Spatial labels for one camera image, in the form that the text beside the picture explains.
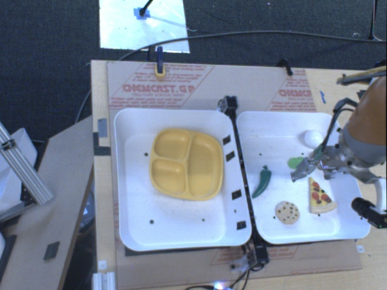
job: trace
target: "toy pizza slice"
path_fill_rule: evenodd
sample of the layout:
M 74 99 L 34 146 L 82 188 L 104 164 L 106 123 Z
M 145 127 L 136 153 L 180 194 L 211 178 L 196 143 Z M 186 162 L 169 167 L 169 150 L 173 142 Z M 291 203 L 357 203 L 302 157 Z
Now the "toy pizza slice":
M 318 182 L 309 177 L 309 212 L 312 214 L 328 213 L 337 207 L 337 203 L 320 188 Z

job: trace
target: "yellow divided plate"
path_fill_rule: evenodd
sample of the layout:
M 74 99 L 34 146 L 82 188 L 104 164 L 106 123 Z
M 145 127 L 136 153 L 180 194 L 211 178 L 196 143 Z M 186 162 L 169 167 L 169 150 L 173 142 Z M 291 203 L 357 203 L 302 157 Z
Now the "yellow divided plate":
M 153 186 L 162 193 L 197 201 L 211 199 L 222 186 L 222 147 L 208 134 L 165 129 L 153 142 L 149 172 Z

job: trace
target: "dark gray floor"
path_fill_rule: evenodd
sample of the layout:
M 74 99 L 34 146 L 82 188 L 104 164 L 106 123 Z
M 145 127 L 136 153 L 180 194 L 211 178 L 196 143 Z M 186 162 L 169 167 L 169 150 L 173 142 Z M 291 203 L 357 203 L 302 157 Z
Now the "dark gray floor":
M 292 30 L 366 39 L 372 0 L 183 0 L 190 36 L 240 30 Z M 386 0 L 376 35 L 386 39 Z M 90 87 L 92 59 L 126 51 L 99 48 L 99 0 L 0 0 L 0 121 L 44 140 L 74 123 Z M 255 35 L 190 41 L 167 62 L 367 69 L 386 44 L 305 36 Z M 140 53 L 132 60 L 145 60 Z M 84 115 L 90 114 L 89 104 Z

